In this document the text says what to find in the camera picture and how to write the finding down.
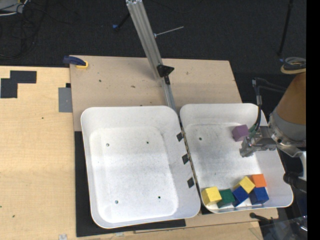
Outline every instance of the blue clamp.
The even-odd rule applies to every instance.
[[[88,62],[73,56],[64,56],[63,61],[64,64],[72,64],[75,65],[78,69],[85,69],[88,67]]]

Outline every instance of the empty white tray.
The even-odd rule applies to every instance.
[[[236,142],[232,137],[235,126],[250,128],[257,115],[258,107],[250,103],[187,104],[180,110],[200,191],[214,186],[219,190],[232,189],[244,176],[253,174],[264,174],[267,183],[269,200],[264,204],[252,205],[248,198],[237,207],[207,205],[213,213],[288,207],[293,201],[292,189],[283,180],[285,170],[278,152],[258,151],[250,157],[241,157],[242,142]],[[262,112],[261,126],[267,125]]]
[[[102,228],[190,218],[200,210],[176,112],[91,107],[81,116],[91,215]]]

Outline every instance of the table surface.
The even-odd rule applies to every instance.
[[[91,69],[93,64],[103,65],[96,68],[101,74],[98,78],[93,75],[87,78],[93,83],[107,83],[108,91],[100,95],[108,103],[100,104],[101,100],[97,99],[96,105],[165,105],[161,87],[154,85],[148,73],[146,58],[79,57],[87,59]],[[163,63],[175,67],[170,80],[177,109],[190,103],[241,103],[228,61],[164,59]],[[77,97],[88,91],[81,82],[84,78],[79,77],[85,71],[77,71],[74,66],[0,66],[0,78],[10,78],[13,70],[37,71],[37,79],[36,84],[19,83],[17,98],[0,99],[0,239],[57,240],[62,234],[68,240],[115,237],[114,233],[76,237],[74,131],[79,130],[81,110],[92,105],[90,102],[81,105],[81,100],[88,99]],[[131,82],[125,81],[128,73]],[[73,113],[59,112],[58,88],[70,82],[72,103],[75,102]],[[266,218],[278,218],[276,208],[255,212]],[[212,239],[213,235],[217,239],[257,239],[256,235],[261,235],[259,223],[249,213],[202,215],[200,212],[185,220],[185,228],[118,235],[129,240]]]

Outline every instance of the blue block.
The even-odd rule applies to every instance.
[[[255,187],[249,194],[252,205],[263,204],[269,200],[269,196],[265,187]]]
[[[237,187],[232,193],[235,199],[235,201],[232,203],[234,207],[237,207],[249,197],[248,193],[242,186]]]

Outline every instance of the toy block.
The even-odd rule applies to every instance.
[[[269,200],[269,196],[265,187],[255,187],[249,194],[252,205],[263,204]]]
[[[220,190],[220,195],[222,197],[222,200],[220,200],[219,202],[216,203],[216,205],[221,208],[224,206],[228,206],[231,203],[233,203],[235,200],[234,194],[232,194],[232,191],[230,188],[228,189],[224,189],[224,190]]]
[[[240,205],[244,200],[246,200],[249,197],[249,194],[244,190],[242,186],[237,187],[232,192],[235,201],[232,203],[234,207],[237,207]]]
[[[232,130],[232,137],[236,142],[242,142],[249,135],[249,130],[246,124],[238,125]]]
[[[202,190],[201,195],[205,206],[212,205],[222,199],[216,186],[205,188]]]
[[[249,194],[254,188],[255,184],[249,179],[248,176],[245,176],[240,182],[235,185],[233,188],[236,189],[239,186],[243,187],[243,189]]]
[[[250,180],[253,182],[256,188],[262,188],[267,186],[267,182],[263,173],[251,175]]]

